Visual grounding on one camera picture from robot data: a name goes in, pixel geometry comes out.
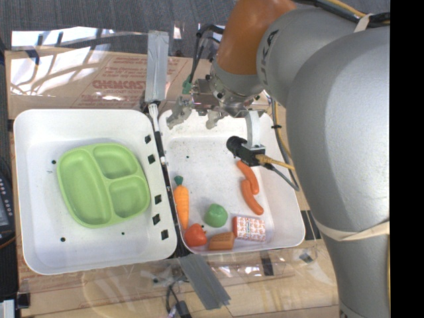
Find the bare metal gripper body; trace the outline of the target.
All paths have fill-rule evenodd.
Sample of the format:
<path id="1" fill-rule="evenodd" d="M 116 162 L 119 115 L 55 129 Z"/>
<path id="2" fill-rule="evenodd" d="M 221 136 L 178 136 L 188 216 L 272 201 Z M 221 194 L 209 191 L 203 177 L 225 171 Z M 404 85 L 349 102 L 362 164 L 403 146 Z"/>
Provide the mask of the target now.
<path id="1" fill-rule="evenodd" d="M 218 76 L 197 79 L 191 88 L 191 100 L 195 110 L 244 116 L 257 95 L 262 92 L 259 85 L 227 86 Z"/>

